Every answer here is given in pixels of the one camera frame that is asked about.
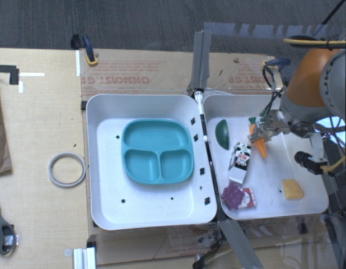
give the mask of white ring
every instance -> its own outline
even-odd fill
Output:
[[[58,159],[60,159],[61,157],[72,157],[72,158],[76,159],[81,164],[82,174],[76,181],[71,182],[71,183],[63,183],[63,182],[60,182],[60,181],[58,181],[57,179],[54,178],[54,175],[52,174],[52,168],[53,168],[54,163]],[[85,168],[85,162],[84,162],[83,158],[81,158],[77,154],[74,154],[73,152],[62,152],[61,154],[55,155],[51,159],[51,161],[50,161],[50,164],[49,164],[49,178],[57,186],[60,186],[60,187],[74,187],[74,186],[78,185],[80,182],[83,181],[83,179],[85,178],[85,175],[86,175],[86,168]]]

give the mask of white tray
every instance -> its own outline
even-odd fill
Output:
[[[184,95],[96,95],[86,106],[91,213],[102,229],[119,230],[202,224],[217,204],[197,103]],[[121,134],[131,121],[164,118],[189,131],[194,153],[192,175],[181,183],[146,185],[124,171]]]
[[[250,126],[248,118],[258,117],[269,100],[270,96],[259,95],[211,95],[204,99],[209,145],[220,194],[229,184],[227,173],[233,146],[238,141],[250,145],[247,139]],[[215,138],[215,127],[222,119],[228,124],[229,150],[222,148]],[[247,175],[242,185],[253,189],[256,206],[229,210],[222,202],[225,213],[232,219],[247,220],[324,212],[329,199],[322,177],[313,175],[294,161],[297,151],[312,153],[310,140],[301,139],[292,133],[280,134],[272,137],[265,145],[265,159],[252,145]],[[300,200],[286,200],[282,179],[295,179],[304,197]]]

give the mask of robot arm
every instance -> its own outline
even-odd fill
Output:
[[[250,142],[265,142],[280,133],[309,138],[312,155],[298,152],[295,160],[314,174],[327,164],[321,135],[314,123],[337,116],[345,120],[345,49],[311,49],[298,65],[282,93],[278,110],[269,110],[255,123]]]

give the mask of scissors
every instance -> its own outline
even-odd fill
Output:
[[[5,221],[0,211],[0,254],[6,255],[13,251],[16,246],[16,234],[11,224]]]

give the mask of yellow sponge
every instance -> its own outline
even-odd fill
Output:
[[[283,179],[281,182],[287,200],[298,200],[303,197],[303,192],[295,179]]]

